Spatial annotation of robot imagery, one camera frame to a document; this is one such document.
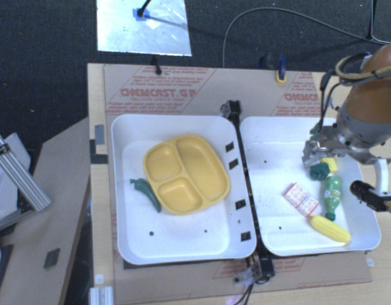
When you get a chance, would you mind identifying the green chili pepper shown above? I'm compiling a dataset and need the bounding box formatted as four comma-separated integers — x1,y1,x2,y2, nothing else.
129,177,162,214

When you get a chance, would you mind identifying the large yellow corn cob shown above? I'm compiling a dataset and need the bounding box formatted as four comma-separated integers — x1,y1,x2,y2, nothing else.
310,214,352,243

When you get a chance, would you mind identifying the green plastic bottle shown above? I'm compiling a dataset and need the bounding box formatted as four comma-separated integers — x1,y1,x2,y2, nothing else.
323,175,343,221

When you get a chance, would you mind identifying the brown cardboard board red print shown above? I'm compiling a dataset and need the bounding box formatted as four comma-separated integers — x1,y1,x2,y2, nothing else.
103,63,373,299

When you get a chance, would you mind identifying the small yellow corn cob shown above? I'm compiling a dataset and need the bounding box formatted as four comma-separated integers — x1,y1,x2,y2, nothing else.
320,157,339,174

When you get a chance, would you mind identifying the thin black rod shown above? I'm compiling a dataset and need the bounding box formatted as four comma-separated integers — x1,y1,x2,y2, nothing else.
232,112,268,261

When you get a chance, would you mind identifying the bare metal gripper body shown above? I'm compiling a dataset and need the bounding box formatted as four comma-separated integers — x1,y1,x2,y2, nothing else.
315,126,391,165

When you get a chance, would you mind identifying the white plastic tray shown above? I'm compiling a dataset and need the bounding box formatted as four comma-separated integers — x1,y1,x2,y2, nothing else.
239,116,382,257
110,113,258,266

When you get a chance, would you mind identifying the orange and white carton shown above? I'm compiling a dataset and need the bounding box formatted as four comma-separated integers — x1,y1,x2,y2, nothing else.
282,182,321,219

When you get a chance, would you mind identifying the black block with thin wires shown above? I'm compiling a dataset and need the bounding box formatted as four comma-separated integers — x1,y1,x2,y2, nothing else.
251,255,276,283
220,99,244,118

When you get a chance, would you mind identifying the black cylinder on white bracket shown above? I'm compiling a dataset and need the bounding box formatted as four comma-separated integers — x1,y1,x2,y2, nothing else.
349,157,391,213

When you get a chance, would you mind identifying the yellow divided plate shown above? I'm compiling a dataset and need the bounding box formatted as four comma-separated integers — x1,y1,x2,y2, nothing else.
142,133,232,216

